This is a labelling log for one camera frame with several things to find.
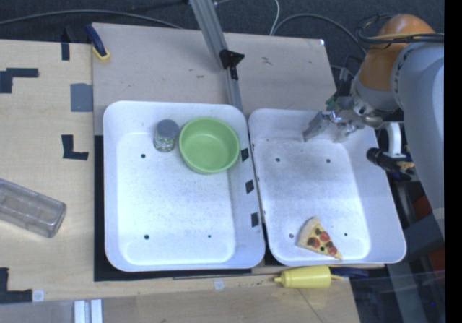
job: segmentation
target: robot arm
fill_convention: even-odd
[[[394,156],[400,156],[401,136],[395,128],[403,125],[415,171],[432,208],[444,207],[443,39],[444,35],[435,34],[418,17],[399,14],[390,18],[378,36],[368,38],[375,44],[357,75],[352,82],[341,79],[326,111],[303,132],[304,139],[329,124],[339,127],[339,140],[365,126],[387,129],[389,151],[393,152],[382,155],[381,166],[399,170]],[[379,163],[382,152],[368,154],[372,162]]]

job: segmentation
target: metal can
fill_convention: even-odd
[[[169,152],[175,148],[176,137],[180,127],[170,119],[159,121],[154,134],[154,147],[160,152]]]

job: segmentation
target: black cable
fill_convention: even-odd
[[[348,30],[346,29],[343,25],[339,24],[338,22],[336,21],[333,21],[331,19],[329,19],[328,17],[325,17],[325,16],[322,16],[320,14],[308,14],[308,13],[302,13],[302,14],[293,14],[292,16],[289,16],[289,17],[286,17],[285,19],[283,19],[274,29],[273,29],[273,32],[271,33],[271,35],[275,35],[277,30],[279,30],[279,28],[285,24],[286,22],[290,21],[290,20],[293,20],[293,19],[296,19],[296,18],[299,18],[299,17],[313,17],[313,18],[316,18],[316,19],[321,19],[321,20],[324,20],[324,21],[327,21],[327,22],[330,22],[331,24],[337,26],[339,29],[341,29],[342,31],[344,31],[357,45],[358,47],[361,49],[361,52],[363,52],[363,54],[365,55],[366,54],[366,50],[361,46],[361,44],[358,42],[357,38]]]
[[[173,27],[175,29],[182,29],[181,27],[171,24],[166,21],[154,19],[152,17],[148,16],[142,16],[140,14],[131,14],[128,12],[119,12],[119,11],[111,11],[107,9],[68,9],[64,11],[55,11],[55,12],[46,12],[42,14],[31,14],[29,16],[24,16],[24,17],[17,17],[15,19],[10,19],[10,20],[3,20],[0,21],[0,26],[1,25],[8,25],[12,24],[14,22],[21,22],[21,21],[27,21],[27,20],[35,20],[39,19],[41,17],[51,17],[51,16],[61,16],[65,14],[111,14],[111,15],[117,15],[117,16],[124,16],[124,17],[132,17],[138,20],[144,20],[144,21],[149,21],[149,22],[155,22],[157,24],[162,24],[168,27]]]
[[[358,40],[369,43],[369,44],[385,44],[385,48],[376,48],[376,49],[386,49],[392,44],[395,43],[420,43],[420,42],[428,42],[428,43],[444,43],[444,33],[417,33],[412,35],[403,35],[399,36],[396,35],[393,39],[377,39],[377,38],[369,38],[363,35],[366,27],[375,24],[381,20],[387,20],[392,18],[392,14],[375,14],[373,16],[366,17],[360,20],[355,34]]]

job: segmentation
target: metal pole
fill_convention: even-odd
[[[194,14],[196,15],[197,22],[202,30],[209,51],[212,54],[212,58],[214,58],[220,68],[224,67],[227,70],[228,100],[231,105],[242,110],[243,107],[240,99],[235,65],[231,67],[224,65],[222,57],[220,56],[220,54],[223,51],[227,51],[228,48],[212,0],[189,1],[193,7]]]

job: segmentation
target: gray tape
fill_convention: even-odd
[[[71,111],[93,111],[93,88],[85,83],[71,84]]]

